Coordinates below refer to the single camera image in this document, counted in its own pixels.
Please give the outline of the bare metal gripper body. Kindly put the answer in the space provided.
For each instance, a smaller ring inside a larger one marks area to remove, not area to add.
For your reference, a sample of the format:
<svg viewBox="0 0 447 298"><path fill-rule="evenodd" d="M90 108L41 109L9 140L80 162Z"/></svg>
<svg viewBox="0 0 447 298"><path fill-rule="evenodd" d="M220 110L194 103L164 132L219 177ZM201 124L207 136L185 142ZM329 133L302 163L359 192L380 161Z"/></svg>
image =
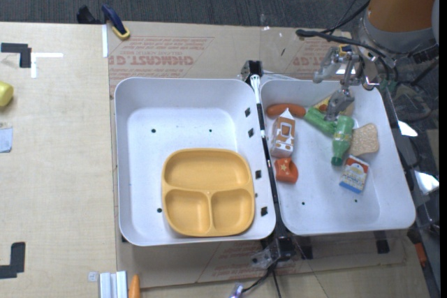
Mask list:
<svg viewBox="0 0 447 298"><path fill-rule="evenodd" d="M364 89L382 89L397 80L395 61L385 52L369 45L354 45L353 49L359 56L358 76Z"/></svg>

